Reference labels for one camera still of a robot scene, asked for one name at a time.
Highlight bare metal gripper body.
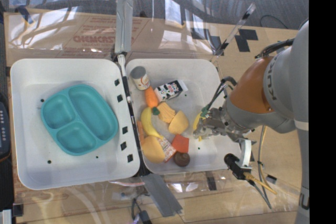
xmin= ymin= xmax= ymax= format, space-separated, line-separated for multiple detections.
xmin=202 ymin=107 xmax=231 ymax=139

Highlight yellow curved toy food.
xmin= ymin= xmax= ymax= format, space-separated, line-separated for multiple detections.
xmin=193 ymin=110 xmax=208 ymax=142

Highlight orange wedge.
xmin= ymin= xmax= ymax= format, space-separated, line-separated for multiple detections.
xmin=171 ymin=134 xmax=190 ymax=154

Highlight brown doughnut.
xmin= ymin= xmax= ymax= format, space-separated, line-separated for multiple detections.
xmin=173 ymin=151 xmax=191 ymax=168

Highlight red and white packet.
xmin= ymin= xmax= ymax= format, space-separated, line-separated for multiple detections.
xmin=157 ymin=136 xmax=177 ymax=164

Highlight pale yellow ridged toy food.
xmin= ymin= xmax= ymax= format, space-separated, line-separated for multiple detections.
xmin=156 ymin=102 xmax=176 ymax=124

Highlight white plastic tray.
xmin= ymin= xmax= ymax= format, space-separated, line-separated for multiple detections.
xmin=9 ymin=58 xmax=141 ymax=190
xmin=125 ymin=58 xmax=243 ymax=175

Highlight cow print milk carton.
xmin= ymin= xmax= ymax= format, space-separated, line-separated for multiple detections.
xmin=153 ymin=80 xmax=189 ymax=102

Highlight large yellow rounded toy food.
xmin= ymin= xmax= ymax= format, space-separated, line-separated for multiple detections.
xmin=141 ymin=135 xmax=166 ymax=164

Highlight yellow banana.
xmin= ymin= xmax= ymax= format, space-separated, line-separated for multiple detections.
xmin=140 ymin=106 xmax=164 ymax=140

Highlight orange sausage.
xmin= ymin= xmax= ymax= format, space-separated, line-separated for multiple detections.
xmin=136 ymin=120 xmax=145 ymax=145

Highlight orange carrot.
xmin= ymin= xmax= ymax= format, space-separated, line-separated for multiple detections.
xmin=144 ymin=86 xmax=161 ymax=116

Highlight small grey and white can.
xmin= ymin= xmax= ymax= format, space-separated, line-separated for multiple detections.
xmin=130 ymin=66 xmax=151 ymax=91

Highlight teal divided plate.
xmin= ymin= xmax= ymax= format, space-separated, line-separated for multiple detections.
xmin=40 ymin=84 xmax=120 ymax=157

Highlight brown cardboard board red print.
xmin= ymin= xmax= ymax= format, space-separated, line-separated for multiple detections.
xmin=3 ymin=9 xmax=300 ymax=224

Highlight black cylinder on white bracket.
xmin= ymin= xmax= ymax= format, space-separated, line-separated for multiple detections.
xmin=224 ymin=138 xmax=257 ymax=180

